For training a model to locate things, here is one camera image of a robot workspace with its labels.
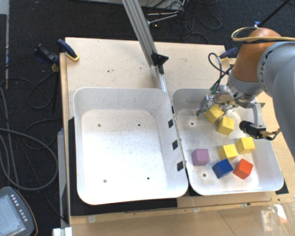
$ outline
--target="yellow block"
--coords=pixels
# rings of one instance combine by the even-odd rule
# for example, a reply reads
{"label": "yellow block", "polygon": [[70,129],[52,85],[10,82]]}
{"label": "yellow block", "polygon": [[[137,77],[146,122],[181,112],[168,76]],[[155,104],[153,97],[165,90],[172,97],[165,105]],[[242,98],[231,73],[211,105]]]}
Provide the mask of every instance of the yellow block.
{"label": "yellow block", "polygon": [[222,115],[224,115],[224,112],[218,105],[213,105],[211,108],[209,108],[204,116],[208,119],[208,121],[213,124],[217,119],[219,119]]}
{"label": "yellow block", "polygon": [[250,153],[256,147],[252,137],[242,137],[236,142],[237,150],[239,153]]}
{"label": "yellow block", "polygon": [[229,135],[235,127],[235,120],[227,116],[223,116],[217,126],[217,131],[225,135]]}
{"label": "yellow block", "polygon": [[234,144],[223,145],[221,148],[219,148],[218,154],[221,160],[224,160],[225,158],[227,158],[229,161],[234,160],[238,156],[238,153]]}

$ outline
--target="dark background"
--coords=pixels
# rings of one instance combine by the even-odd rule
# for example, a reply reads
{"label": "dark background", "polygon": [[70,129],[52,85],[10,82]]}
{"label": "dark background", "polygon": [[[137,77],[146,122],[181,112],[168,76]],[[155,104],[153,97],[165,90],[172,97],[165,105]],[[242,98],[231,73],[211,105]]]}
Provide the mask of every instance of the dark background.
{"label": "dark background", "polygon": [[[263,21],[285,0],[191,0],[181,15],[159,22],[159,28],[151,28],[155,41],[224,45],[226,50],[240,47],[231,40],[236,29],[254,26]],[[150,21],[156,17],[147,17]],[[6,16],[0,15],[0,82],[5,79],[5,26]],[[265,24],[265,28],[282,36],[295,37],[295,0],[291,0]],[[9,88],[4,89],[9,122],[14,130],[26,132],[46,144],[57,154],[56,135],[61,128],[60,91],[56,111],[48,100],[53,94],[55,75],[49,65],[41,63],[34,49],[42,43],[49,51],[59,53],[56,42],[65,37],[111,38],[135,40],[123,5],[73,1],[73,0],[10,0],[9,18]],[[43,80],[40,90],[33,85]],[[6,127],[0,110],[0,127]],[[6,133],[2,133],[7,142]],[[38,187],[46,184],[55,172],[52,157],[40,145],[23,137],[12,137],[15,165],[21,186]],[[0,166],[0,188],[9,185]],[[39,235],[51,235],[53,228],[60,227],[60,218],[48,204],[59,211],[58,179],[44,191],[20,190],[37,220]]]}

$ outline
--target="white tray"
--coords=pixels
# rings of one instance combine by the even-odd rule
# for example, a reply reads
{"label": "white tray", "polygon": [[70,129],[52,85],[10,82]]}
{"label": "white tray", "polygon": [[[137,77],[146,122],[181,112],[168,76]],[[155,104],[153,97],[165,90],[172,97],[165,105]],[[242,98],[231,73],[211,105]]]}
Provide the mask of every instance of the white tray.
{"label": "white tray", "polygon": [[81,88],[73,107],[77,191],[85,203],[185,194],[188,179],[172,106],[162,90]]}
{"label": "white tray", "polygon": [[[218,179],[212,169],[220,161],[218,149],[223,145],[235,144],[244,134],[239,123],[242,120],[254,122],[252,109],[242,107],[226,112],[225,116],[235,119],[235,129],[227,136],[217,132],[217,123],[211,124],[204,113],[196,116],[196,108],[206,94],[207,89],[179,89],[173,94],[173,107],[177,117],[177,126],[181,138],[189,182],[201,195],[219,195],[244,192],[276,191],[284,183],[283,176],[272,144],[265,139],[254,139],[256,149],[249,154],[239,154],[231,162],[233,168],[244,158],[252,163],[249,177],[242,180],[230,173]],[[207,148],[210,162],[205,166],[193,166],[191,153],[196,148]]]}

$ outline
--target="device screen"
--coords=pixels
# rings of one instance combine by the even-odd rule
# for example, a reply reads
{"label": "device screen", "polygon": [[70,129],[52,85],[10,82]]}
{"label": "device screen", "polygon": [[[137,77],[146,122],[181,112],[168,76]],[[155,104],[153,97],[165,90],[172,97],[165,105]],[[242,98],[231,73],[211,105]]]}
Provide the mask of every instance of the device screen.
{"label": "device screen", "polygon": [[13,236],[26,227],[8,195],[0,198],[0,236]]}

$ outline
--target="wooden table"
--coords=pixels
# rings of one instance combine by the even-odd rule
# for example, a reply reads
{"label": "wooden table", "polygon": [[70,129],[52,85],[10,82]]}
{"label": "wooden table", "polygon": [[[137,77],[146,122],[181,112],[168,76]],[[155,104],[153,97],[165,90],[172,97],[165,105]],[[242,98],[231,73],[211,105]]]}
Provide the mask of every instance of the wooden table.
{"label": "wooden table", "polygon": [[[148,67],[137,41],[66,38],[80,55],[73,62],[60,54],[60,77],[66,157],[67,185],[69,185],[68,120],[73,117],[74,92],[82,87],[158,88],[155,68]],[[181,88],[209,88],[219,72],[209,64],[211,52],[221,54],[224,46],[178,43],[155,43],[159,54],[169,57],[164,64],[169,96]],[[234,60],[223,61],[226,70]],[[265,102],[263,117],[268,130],[276,130],[272,99],[265,93],[258,96]],[[288,193],[240,193],[191,197],[186,193],[177,199],[178,207],[163,210],[119,212],[91,216],[69,216],[74,236],[88,235],[239,235],[245,232],[273,232],[295,235],[295,164],[282,135],[272,142],[280,164]],[[269,219],[274,210],[285,211],[288,222]]]}

